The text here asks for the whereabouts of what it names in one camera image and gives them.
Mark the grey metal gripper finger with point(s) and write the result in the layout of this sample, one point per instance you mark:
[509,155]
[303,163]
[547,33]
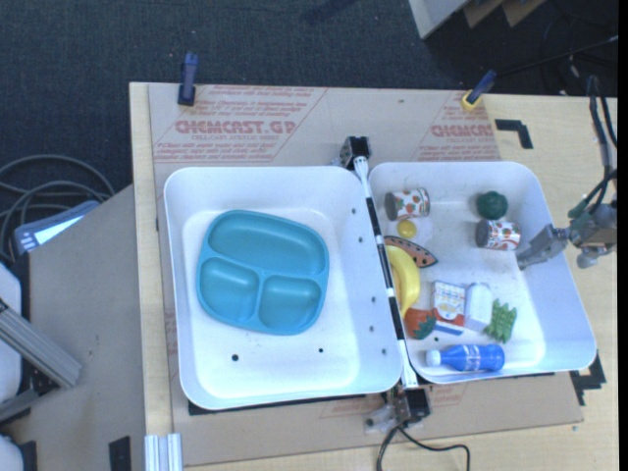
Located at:
[539,255]
[543,236]

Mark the thin black and white rod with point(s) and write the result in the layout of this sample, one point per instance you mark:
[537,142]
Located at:
[375,219]

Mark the blue divided plate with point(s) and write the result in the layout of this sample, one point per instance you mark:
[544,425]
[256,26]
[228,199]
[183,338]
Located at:
[260,243]

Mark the green pea pods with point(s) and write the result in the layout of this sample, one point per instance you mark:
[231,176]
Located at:
[501,321]

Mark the white and orange carton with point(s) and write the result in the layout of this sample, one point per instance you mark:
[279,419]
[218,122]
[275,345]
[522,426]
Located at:
[447,304]

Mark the white plastic tray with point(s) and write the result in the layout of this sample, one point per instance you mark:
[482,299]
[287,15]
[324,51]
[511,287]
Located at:
[343,361]
[549,312]

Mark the green broccoli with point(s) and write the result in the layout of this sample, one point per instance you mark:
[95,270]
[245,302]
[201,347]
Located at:
[491,204]

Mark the blue bottle with white cap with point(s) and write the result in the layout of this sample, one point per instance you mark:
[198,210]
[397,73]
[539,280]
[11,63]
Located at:
[473,357]

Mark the brown cardboard board red print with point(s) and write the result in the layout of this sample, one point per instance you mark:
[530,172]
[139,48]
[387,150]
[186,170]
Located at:
[304,125]

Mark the white can with strawberry print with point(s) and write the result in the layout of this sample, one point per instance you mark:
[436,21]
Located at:
[500,234]
[409,203]

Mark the red strawberry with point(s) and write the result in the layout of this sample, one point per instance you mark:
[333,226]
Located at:
[419,323]

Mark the small yellow lemon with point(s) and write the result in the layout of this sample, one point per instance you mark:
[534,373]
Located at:
[406,228]

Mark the watermelon slice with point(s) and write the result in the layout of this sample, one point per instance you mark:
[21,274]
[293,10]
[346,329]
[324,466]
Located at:
[417,254]

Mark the white milk carton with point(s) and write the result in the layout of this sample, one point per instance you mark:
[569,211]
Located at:
[478,307]

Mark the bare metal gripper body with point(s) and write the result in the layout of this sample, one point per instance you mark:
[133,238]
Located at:
[597,236]

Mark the yellow banana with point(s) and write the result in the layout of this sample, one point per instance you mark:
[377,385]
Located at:
[408,282]

